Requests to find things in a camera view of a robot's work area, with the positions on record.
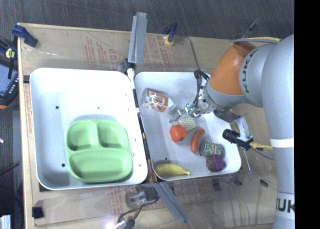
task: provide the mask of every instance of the clamp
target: clamp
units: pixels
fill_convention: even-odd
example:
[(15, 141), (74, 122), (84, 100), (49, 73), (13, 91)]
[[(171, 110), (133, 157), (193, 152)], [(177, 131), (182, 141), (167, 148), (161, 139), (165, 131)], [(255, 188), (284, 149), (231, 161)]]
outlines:
[(11, 32), (14, 35), (13, 41), (0, 37), (0, 52), (3, 53), (6, 58), (10, 59), (8, 79), (11, 79), (12, 77), (15, 61), (18, 61), (18, 37), (24, 38), (24, 43), (31, 47), (35, 47), (38, 43), (38, 40), (21, 25), (16, 24), (13, 26)]
[(177, 25), (178, 25), (178, 23), (175, 22), (175, 23), (171, 24), (170, 26), (167, 26), (163, 30), (162, 34), (166, 35), (165, 44), (172, 45), (174, 43), (174, 36), (176, 34)]

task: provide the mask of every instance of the white sink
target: white sink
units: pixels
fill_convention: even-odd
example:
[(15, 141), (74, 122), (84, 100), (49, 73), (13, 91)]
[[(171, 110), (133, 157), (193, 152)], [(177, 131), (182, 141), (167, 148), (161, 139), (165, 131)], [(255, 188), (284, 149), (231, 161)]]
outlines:
[(191, 172), (190, 175), (176, 175), (162, 178), (163, 180), (197, 179), (233, 174), (239, 171), (241, 157), (238, 147), (236, 144), (231, 144), (225, 140), (222, 136), (225, 129), (231, 128), (228, 122), (216, 117), (213, 112), (203, 114), (195, 119), (198, 127), (205, 130), (205, 134), (201, 139), (220, 144), (225, 150), (225, 156), (223, 157), (224, 169), (211, 172), (206, 166), (206, 158), (200, 155), (199, 152), (193, 153), (190, 150), (190, 143), (196, 129), (188, 132), (183, 141), (174, 143), (169, 134), (171, 127), (169, 120), (172, 115), (141, 105), (143, 93), (147, 89), (165, 93), (178, 108), (191, 103), (197, 93), (197, 84), (193, 72), (141, 72), (136, 76), (134, 84), (153, 167), (156, 168), (157, 165), (163, 163), (174, 163)]
[[(36, 172), (50, 190), (135, 185), (148, 174), (134, 95), (129, 78), (117, 71), (39, 68), (30, 76)], [(113, 120), (128, 135), (131, 173), (122, 180), (85, 183), (68, 168), (66, 134), (83, 119)]]

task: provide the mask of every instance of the gray carpet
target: gray carpet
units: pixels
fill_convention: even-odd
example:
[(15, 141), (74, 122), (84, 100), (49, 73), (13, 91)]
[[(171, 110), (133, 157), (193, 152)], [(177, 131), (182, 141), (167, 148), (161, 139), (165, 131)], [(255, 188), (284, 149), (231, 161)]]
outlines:
[[(136, 12), (147, 13), (148, 33), (162, 33), (177, 22), (177, 35), (233, 39), (255, 19), (260, 24), (252, 36), (285, 38), (294, 33), (294, 0), (0, 1), (0, 36), (10, 40), (17, 22), (131, 31)], [(1, 171), (13, 165), (12, 108), (0, 110), (0, 137), (5, 141), (0, 144)], [(0, 176), (0, 187), (12, 189), (11, 172)], [(14, 212), (13, 203), (13, 199), (6, 202), (7, 212)]]

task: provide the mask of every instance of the red pepper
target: red pepper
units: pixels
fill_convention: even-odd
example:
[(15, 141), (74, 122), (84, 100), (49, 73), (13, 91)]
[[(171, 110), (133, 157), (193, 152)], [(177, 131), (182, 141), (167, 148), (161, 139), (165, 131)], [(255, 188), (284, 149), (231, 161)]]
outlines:
[(187, 131), (180, 124), (174, 125), (170, 128), (170, 136), (173, 142), (178, 143), (187, 136)]

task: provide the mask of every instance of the green divided tray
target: green divided tray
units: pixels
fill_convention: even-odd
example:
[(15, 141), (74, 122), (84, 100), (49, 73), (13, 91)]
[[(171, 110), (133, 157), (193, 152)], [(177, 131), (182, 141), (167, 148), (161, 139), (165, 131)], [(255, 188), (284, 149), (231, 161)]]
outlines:
[(133, 168), (127, 131), (113, 120), (75, 121), (67, 130), (65, 147), (71, 174), (85, 183), (118, 181)]

